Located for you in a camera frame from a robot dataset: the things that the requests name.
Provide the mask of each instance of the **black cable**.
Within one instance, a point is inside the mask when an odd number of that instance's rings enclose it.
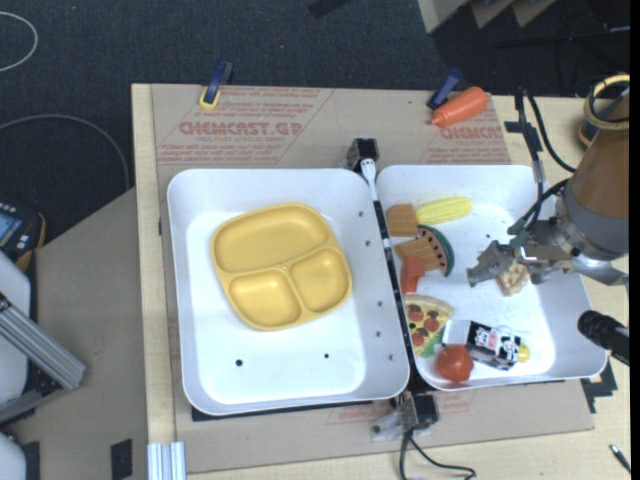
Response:
[[[538,128],[540,129],[540,135],[542,135],[542,140],[544,141],[544,145],[547,148],[547,153],[549,153],[549,155],[551,155],[551,157],[557,162],[557,164],[562,167],[563,169],[569,171],[569,172],[575,172],[575,167],[571,167],[570,165],[566,164],[562,158],[560,158],[557,153],[555,152],[555,150],[553,149],[553,147],[551,146],[551,141],[549,141],[549,136],[547,135],[547,130],[544,127],[544,120],[542,119],[542,114],[540,113],[540,109],[538,108],[538,104],[536,103],[536,100],[533,98],[533,96],[531,96],[531,94],[529,94],[529,91],[526,91],[526,95],[527,95],[527,99],[529,100],[529,103],[531,104],[531,108],[533,108],[533,113],[536,116],[536,122],[538,123]]]
[[[532,163],[534,164],[534,168],[541,169],[540,159],[539,159],[538,151],[536,148],[537,144],[534,138],[530,134],[531,130],[530,130],[530,127],[528,126],[527,118],[524,110],[525,96],[527,97],[527,100],[529,101],[529,104],[531,105],[531,108],[533,109],[533,112],[535,114],[536,122],[538,124],[538,128],[540,129],[540,135],[542,136],[542,140],[547,149],[547,152],[563,169],[572,173],[575,172],[576,170],[575,167],[571,167],[570,165],[565,163],[562,160],[562,158],[560,158],[558,154],[555,152],[555,150],[553,149],[553,146],[551,145],[551,141],[549,140],[549,136],[547,135],[547,130],[544,126],[544,120],[542,119],[542,114],[540,113],[540,109],[538,108],[538,104],[536,103],[536,100],[525,87],[519,87],[515,96],[515,106],[516,106],[516,110],[518,111],[518,121],[520,123],[520,129],[524,137],[525,143],[527,144],[527,148],[529,149],[529,154],[531,155],[531,160],[532,160]],[[556,184],[554,187],[548,190],[547,193],[545,194],[543,189],[542,179],[538,176],[536,177],[539,178],[537,181],[536,202],[525,214],[525,216],[523,216],[521,219],[523,222],[526,222],[527,219],[531,217],[530,222],[526,225],[526,228],[525,228],[527,231],[530,231],[538,221],[538,217],[540,216],[540,212],[542,210],[542,203],[544,202],[544,200],[547,199],[549,195],[559,191],[566,183],[566,180],[560,182],[562,187],[560,187],[559,184]]]
[[[407,480],[407,476],[405,475],[405,472],[404,472],[404,462],[407,455],[407,448],[409,446],[409,443],[411,443],[413,447],[416,450],[418,450],[418,453],[420,453],[420,455],[422,455],[426,460],[428,460],[431,464],[433,464],[436,467],[443,468],[443,469],[454,469],[456,471],[466,471],[469,474],[464,477],[464,480],[470,480],[471,478],[475,478],[477,476],[475,470],[473,470],[470,467],[441,464],[440,462],[436,462],[435,460],[433,460],[424,452],[422,448],[420,448],[418,443],[415,442],[415,440],[413,439],[413,429],[411,429],[402,435],[402,445],[400,446],[399,466],[400,466],[400,478],[402,480]]]
[[[534,138],[531,136],[531,129],[527,123],[527,117],[524,111],[524,96],[528,96],[529,91],[524,87],[518,87],[516,92],[515,104],[516,110],[518,111],[518,121],[520,122],[520,131],[522,132],[522,136],[524,137],[525,143],[527,144],[527,148],[529,149],[529,155],[531,156],[531,161],[533,164],[534,170],[536,170],[536,179],[537,179],[537,190],[538,195],[536,197],[536,203],[534,205],[533,216],[531,217],[531,222],[527,225],[527,230],[530,230],[533,225],[538,221],[538,217],[540,216],[540,211],[542,209],[542,197],[543,197],[543,186],[542,186],[542,178],[541,167],[540,167],[540,158],[538,157],[537,144],[534,141]]]
[[[409,446],[409,432],[405,432],[404,434],[402,434],[402,444],[400,445],[399,467],[400,467],[400,478],[402,480],[407,480],[407,476],[404,474],[404,459],[407,455],[407,448]]]
[[[553,187],[547,189],[547,191],[542,195],[542,201],[543,202],[546,201],[552,195],[559,194],[562,191],[562,189],[564,188],[564,186],[567,184],[568,181],[569,181],[569,178],[566,178],[566,179],[556,183]],[[533,206],[531,206],[531,208],[529,208],[527,213],[525,213],[522,216],[522,220],[524,220],[526,222],[527,219],[531,216],[531,214],[533,214],[535,209],[536,209],[536,205],[534,204]]]
[[[431,457],[429,457],[422,448],[420,448],[420,446],[418,446],[418,443],[415,442],[415,440],[413,439],[412,436],[409,436],[409,441],[411,442],[411,444],[413,445],[413,447],[418,450],[418,453],[420,453],[420,455],[422,455],[425,459],[427,459],[429,462],[431,462],[431,464],[433,464],[434,466],[437,466],[439,468],[443,468],[443,469],[455,469],[458,471],[466,471],[469,474],[467,476],[465,476],[465,480],[470,480],[471,478],[475,478],[476,472],[474,469],[467,467],[467,466],[452,466],[450,464],[441,464],[440,462],[436,462],[435,460],[433,460]]]

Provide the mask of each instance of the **orange object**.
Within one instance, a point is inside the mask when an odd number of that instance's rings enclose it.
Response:
[[[400,290],[402,294],[413,293],[418,287],[418,279],[424,275],[422,258],[407,256],[400,271]]]
[[[469,87],[433,112],[431,124],[449,126],[483,112],[489,104],[487,94],[477,86]]]
[[[440,258],[433,250],[431,242],[426,236],[414,238],[408,242],[403,242],[393,248],[400,259],[406,263],[409,256],[415,256],[422,260],[422,268],[425,272],[440,268]]]
[[[418,223],[411,203],[396,204],[386,213],[387,227],[391,236],[416,236]]]

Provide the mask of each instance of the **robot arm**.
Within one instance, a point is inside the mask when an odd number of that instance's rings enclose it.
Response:
[[[596,115],[593,102],[606,87],[620,83],[627,87],[608,108],[605,121]],[[471,287],[506,272],[517,261],[526,266],[534,284],[547,281],[552,271],[562,270],[580,273],[607,286],[624,285],[628,295],[629,275],[611,264],[629,253],[628,83],[628,75],[618,75],[592,88],[585,101],[583,128],[589,125],[595,134],[579,166],[509,229],[514,236],[509,244],[493,241],[478,256],[478,264],[467,269]],[[557,196],[554,216],[548,220],[531,218],[534,209],[551,195]],[[529,218],[531,221],[525,226],[524,221]],[[615,348],[614,357],[629,364],[628,328],[588,311],[581,317],[578,329],[594,343],[609,350]]]

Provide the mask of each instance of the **toy pizza slice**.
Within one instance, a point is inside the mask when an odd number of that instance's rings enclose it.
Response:
[[[404,297],[405,311],[416,357],[429,357],[433,346],[442,339],[444,325],[453,315],[453,308],[435,297],[409,293]]]

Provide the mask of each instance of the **toy tomato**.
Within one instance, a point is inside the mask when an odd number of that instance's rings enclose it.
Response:
[[[436,358],[436,371],[445,379],[462,382],[473,370],[473,359],[464,345],[447,345]]]

